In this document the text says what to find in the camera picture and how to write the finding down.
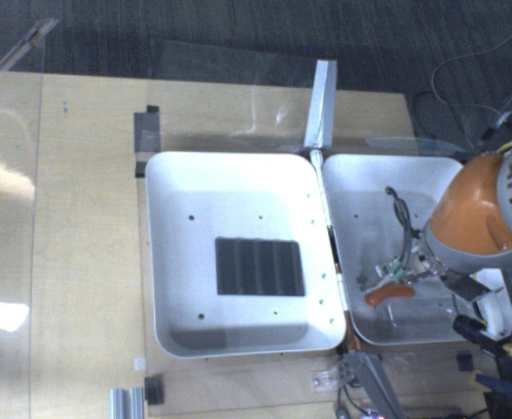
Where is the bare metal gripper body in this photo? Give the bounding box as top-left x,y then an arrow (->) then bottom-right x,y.
406,251 -> 449,284

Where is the orange toy sausage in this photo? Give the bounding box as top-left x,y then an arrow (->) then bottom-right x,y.
364,283 -> 416,308

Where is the clear plastic bottle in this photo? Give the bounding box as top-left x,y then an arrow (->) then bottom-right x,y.
385,299 -> 460,331

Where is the white plastic tray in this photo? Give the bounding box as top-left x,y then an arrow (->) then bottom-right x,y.
321,153 -> 512,347
144,150 -> 348,360

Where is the black ribbed rectangular block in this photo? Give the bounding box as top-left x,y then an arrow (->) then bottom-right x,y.
214,236 -> 306,298

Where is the black cylinder on white bracket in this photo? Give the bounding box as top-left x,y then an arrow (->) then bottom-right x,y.
451,272 -> 512,345

